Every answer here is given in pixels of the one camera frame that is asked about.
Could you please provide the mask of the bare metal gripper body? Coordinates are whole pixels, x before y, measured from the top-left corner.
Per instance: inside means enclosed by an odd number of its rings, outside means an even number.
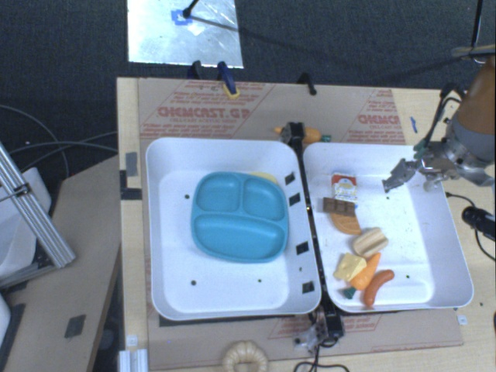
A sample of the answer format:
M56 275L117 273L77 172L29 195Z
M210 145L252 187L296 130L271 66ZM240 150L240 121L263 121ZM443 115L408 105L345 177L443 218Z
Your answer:
M463 178L479 187L489 185L488 162L478 158L458 142L420 142L415 146L418 171L428 181Z

